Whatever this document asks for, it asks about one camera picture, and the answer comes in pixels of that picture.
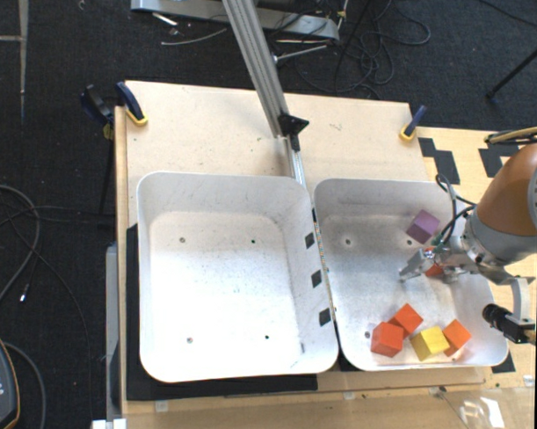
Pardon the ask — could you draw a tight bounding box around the black cylinder on white bracket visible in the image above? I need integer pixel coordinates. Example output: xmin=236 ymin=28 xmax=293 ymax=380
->
xmin=481 ymin=275 xmax=537 ymax=346

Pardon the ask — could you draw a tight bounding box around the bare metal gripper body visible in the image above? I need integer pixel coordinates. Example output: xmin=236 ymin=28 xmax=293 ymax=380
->
xmin=432 ymin=235 xmax=516 ymax=287

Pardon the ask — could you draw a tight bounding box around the white plastic tray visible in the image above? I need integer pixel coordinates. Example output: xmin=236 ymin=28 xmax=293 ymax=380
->
xmin=129 ymin=170 xmax=346 ymax=390
xmin=306 ymin=177 xmax=516 ymax=378

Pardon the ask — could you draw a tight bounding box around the yellow cube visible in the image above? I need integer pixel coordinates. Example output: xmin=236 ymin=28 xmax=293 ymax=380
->
xmin=409 ymin=325 xmax=452 ymax=363

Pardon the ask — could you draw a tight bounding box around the purple cube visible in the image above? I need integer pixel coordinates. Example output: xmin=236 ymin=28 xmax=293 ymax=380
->
xmin=404 ymin=207 xmax=442 ymax=246

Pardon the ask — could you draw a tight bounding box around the thin black and white rod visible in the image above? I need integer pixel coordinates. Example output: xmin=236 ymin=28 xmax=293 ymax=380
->
xmin=307 ymin=207 xmax=342 ymax=324

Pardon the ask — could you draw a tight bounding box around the pale wood board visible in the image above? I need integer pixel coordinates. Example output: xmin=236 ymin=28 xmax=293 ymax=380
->
xmin=104 ymin=79 xmax=497 ymax=429

